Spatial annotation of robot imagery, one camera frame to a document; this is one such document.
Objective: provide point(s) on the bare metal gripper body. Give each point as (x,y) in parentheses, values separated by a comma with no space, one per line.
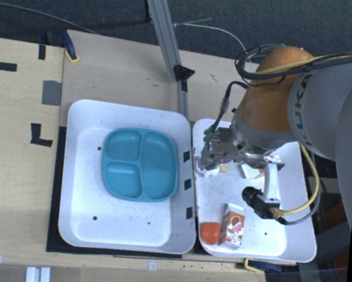
(225,145)

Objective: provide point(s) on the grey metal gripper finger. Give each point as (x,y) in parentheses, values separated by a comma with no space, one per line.
(215,164)
(202,160)

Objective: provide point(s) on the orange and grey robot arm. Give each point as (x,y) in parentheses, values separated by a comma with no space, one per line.
(271,100)

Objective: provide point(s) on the tan biscuit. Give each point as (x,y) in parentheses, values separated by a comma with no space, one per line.
(223,168)

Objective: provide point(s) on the white crumpled packet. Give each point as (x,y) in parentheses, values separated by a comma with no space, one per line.
(209,173)

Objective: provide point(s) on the white packet with red print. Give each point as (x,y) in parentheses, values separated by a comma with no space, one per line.
(272,158)

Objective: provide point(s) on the blue divided plate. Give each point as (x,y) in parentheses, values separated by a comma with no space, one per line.
(140,165)

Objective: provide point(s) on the brown and white carton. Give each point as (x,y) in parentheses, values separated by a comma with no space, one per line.
(232,227)

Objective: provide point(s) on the orange tomato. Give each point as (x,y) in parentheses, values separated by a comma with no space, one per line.
(210,232)

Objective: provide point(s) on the white plastic tray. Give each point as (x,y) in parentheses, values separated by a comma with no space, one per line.
(278,235)
(117,222)

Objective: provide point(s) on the pale wood board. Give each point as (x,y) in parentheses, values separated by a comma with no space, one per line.
(123,75)

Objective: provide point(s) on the black cylinder on white bracket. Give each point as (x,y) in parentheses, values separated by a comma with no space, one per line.
(264,207)

